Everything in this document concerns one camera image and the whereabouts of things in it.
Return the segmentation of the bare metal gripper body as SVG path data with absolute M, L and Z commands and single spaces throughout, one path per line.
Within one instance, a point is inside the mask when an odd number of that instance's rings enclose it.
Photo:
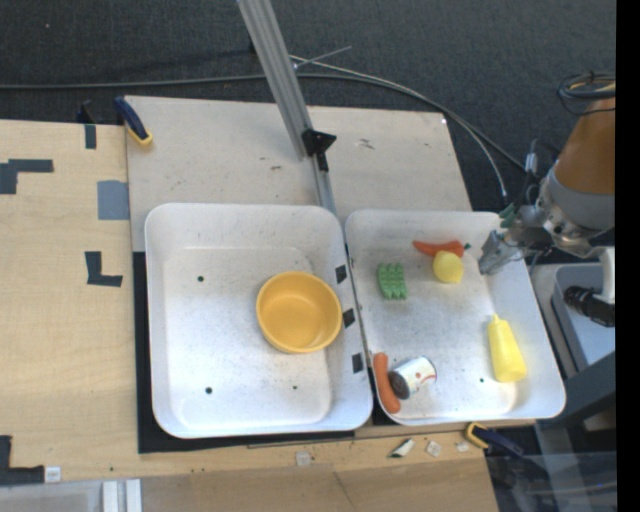
M 510 204 L 501 212 L 501 239 L 522 253 L 547 252 L 551 248 L 581 259 L 597 258 L 602 246 L 591 240 L 599 232 L 574 223 L 557 206 Z

